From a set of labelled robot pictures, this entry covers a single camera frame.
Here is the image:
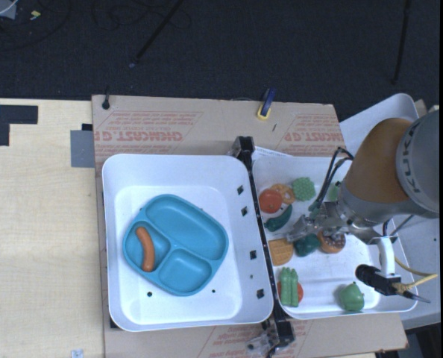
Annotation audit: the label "white plastic tray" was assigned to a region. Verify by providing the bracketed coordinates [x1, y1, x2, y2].
[101, 153, 274, 332]
[251, 145, 419, 320]

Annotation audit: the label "black cylinder on white bracket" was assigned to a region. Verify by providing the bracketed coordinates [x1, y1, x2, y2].
[354, 236, 403, 297]

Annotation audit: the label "brown doughnut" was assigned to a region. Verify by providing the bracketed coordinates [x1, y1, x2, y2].
[317, 230, 347, 254]

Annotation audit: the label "green asparagus bundle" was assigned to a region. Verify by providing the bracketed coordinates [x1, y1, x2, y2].
[279, 267, 300, 308]

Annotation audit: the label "orange sausage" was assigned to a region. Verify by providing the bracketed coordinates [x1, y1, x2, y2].
[135, 226, 156, 272]

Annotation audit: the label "red tomato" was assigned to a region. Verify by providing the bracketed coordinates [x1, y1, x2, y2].
[258, 188, 283, 215]
[277, 280, 304, 304]

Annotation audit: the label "thin black rod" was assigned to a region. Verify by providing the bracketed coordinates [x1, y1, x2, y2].
[242, 154, 286, 336]

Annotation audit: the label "white paper sheet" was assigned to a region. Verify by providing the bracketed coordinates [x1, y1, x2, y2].
[253, 145, 296, 160]

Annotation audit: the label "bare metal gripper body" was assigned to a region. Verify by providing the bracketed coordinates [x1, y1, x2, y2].
[306, 201, 354, 235]

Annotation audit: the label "orange waffle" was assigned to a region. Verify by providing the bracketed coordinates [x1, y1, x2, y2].
[268, 238, 295, 267]

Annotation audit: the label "light green pepper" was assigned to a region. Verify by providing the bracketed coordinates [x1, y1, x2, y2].
[337, 281, 365, 312]

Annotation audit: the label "orange pretzel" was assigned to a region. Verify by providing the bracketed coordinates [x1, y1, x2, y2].
[271, 183, 296, 206]

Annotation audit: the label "brown cardboard board red print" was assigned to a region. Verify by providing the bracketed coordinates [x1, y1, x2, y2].
[90, 94, 409, 358]

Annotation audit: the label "dark green bell pepper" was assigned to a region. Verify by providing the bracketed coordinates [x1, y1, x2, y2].
[294, 233, 322, 257]

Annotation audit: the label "blue divided plate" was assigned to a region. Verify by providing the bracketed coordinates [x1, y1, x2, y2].
[122, 194, 230, 297]

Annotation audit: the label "dark green cucumber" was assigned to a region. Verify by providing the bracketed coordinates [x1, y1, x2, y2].
[263, 204, 294, 233]

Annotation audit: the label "light green grapes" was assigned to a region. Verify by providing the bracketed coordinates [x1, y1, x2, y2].
[291, 177, 316, 202]

